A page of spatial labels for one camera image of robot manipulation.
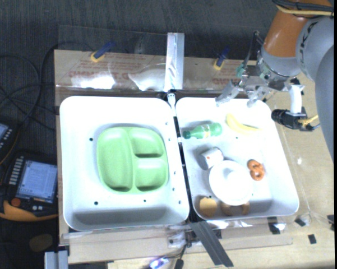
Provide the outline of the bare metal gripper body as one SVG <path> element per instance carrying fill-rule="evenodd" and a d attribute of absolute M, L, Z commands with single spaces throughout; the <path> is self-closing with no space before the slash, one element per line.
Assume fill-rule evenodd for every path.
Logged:
<path fill-rule="evenodd" d="M 244 65 L 237 68 L 238 88 L 250 98 L 262 98 L 272 91 L 286 91 L 289 77 L 279 75 L 266 66 Z"/>

